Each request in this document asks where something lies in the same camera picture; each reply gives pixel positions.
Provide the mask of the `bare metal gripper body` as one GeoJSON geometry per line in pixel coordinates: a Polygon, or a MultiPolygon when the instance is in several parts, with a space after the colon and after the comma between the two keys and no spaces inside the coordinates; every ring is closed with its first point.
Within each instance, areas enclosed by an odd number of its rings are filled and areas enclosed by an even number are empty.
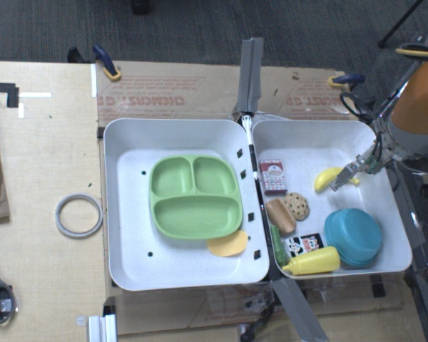
{"type": "Polygon", "coordinates": [[[383,167],[393,160],[400,161],[407,156],[407,151],[394,141],[387,130],[376,134],[374,144],[363,154],[358,155],[348,167],[354,174],[366,172],[377,174],[383,167]]]}

